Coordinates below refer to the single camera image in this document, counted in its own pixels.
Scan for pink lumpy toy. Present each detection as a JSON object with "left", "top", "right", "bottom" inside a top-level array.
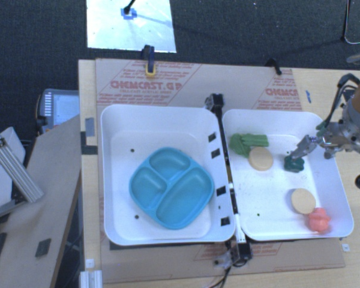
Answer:
[{"left": 307, "top": 207, "right": 332, "bottom": 233}]

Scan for blue divided plate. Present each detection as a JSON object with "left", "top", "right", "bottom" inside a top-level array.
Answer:
[{"left": 128, "top": 146, "right": 215, "bottom": 230}]

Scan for dark green grapes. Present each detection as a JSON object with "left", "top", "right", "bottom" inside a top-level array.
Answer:
[{"left": 283, "top": 156, "right": 306, "bottom": 174}]

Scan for brown cardboard board red print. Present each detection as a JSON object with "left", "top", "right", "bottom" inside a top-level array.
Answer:
[{"left": 95, "top": 58, "right": 346, "bottom": 284}]

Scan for white plastic tray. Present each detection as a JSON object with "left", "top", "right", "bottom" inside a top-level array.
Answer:
[
  {"left": 100, "top": 103, "right": 237, "bottom": 247},
  {"left": 221, "top": 109, "right": 355, "bottom": 242}
]

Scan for green broccoli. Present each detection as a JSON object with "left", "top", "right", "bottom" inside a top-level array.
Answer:
[{"left": 229, "top": 133, "right": 269, "bottom": 158}]

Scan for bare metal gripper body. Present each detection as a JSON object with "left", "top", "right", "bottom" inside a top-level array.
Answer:
[{"left": 316, "top": 121, "right": 360, "bottom": 160}]

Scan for beige round biscuit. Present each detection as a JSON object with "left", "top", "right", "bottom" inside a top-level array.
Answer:
[
  {"left": 248, "top": 146, "right": 274, "bottom": 172},
  {"left": 290, "top": 188, "right": 317, "bottom": 215}
]

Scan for thin black and white rod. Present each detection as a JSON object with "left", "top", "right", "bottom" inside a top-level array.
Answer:
[{"left": 214, "top": 105, "right": 247, "bottom": 246}]

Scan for black block with thin wires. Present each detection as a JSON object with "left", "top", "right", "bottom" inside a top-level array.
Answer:
[
  {"left": 205, "top": 93, "right": 224, "bottom": 111},
  {"left": 230, "top": 241, "right": 253, "bottom": 267}
]

